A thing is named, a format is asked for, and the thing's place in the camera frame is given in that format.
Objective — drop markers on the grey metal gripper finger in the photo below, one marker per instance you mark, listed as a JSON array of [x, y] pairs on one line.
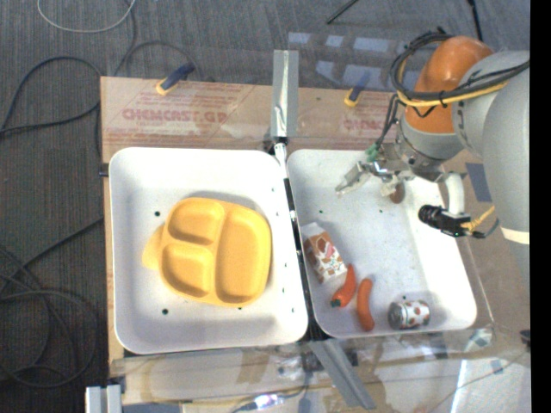
[[353, 178], [389, 184]]

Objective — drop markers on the brown cardboard board, red print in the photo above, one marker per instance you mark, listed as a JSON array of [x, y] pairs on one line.
[[181, 114]]

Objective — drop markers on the black cylinder on white bracket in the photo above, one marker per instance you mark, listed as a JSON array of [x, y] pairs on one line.
[[447, 221]]

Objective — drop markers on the white plastic tray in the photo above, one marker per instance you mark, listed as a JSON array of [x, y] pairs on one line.
[[387, 248], [138, 230]]

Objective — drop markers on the small white and red can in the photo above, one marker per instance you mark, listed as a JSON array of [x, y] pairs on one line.
[[409, 315]]

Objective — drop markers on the orange sausage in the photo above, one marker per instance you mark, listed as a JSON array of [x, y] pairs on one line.
[[365, 306]]

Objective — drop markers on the brown round biscuit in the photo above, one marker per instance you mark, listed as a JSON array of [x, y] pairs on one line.
[[398, 195]]

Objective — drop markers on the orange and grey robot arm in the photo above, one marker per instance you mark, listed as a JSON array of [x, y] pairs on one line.
[[495, 114]]

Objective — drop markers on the orange carrot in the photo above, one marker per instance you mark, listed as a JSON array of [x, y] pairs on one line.
[[346, 286]]

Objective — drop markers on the white and brown carton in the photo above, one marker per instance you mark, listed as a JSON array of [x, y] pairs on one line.
[[323, 254]]

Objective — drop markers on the yellow divided plate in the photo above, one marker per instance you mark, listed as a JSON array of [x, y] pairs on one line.
[[215, 252]]

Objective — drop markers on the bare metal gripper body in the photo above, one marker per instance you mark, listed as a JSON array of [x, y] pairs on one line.
[[415, 164]]

